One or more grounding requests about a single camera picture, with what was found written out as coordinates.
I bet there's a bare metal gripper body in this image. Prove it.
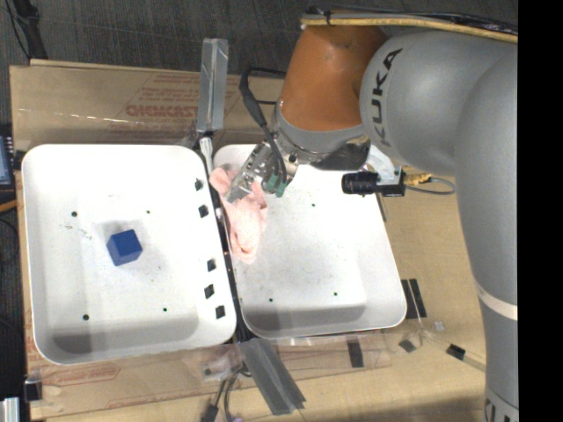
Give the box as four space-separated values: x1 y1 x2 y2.
238 140 370 192

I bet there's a pink cloth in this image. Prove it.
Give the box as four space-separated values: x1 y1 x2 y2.
208 166 270 266

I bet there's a white plastic tray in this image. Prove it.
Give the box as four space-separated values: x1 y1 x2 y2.
20 143 238 366
212 142 408 339

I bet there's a blue cube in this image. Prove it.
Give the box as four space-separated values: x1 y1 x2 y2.
106 229 144 267

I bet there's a brown cardboard board red print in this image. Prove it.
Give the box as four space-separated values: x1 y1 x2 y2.
8 58 399 421

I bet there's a black cylinder on white bracket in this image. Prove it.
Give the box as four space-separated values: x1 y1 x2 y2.
341 145 407 199

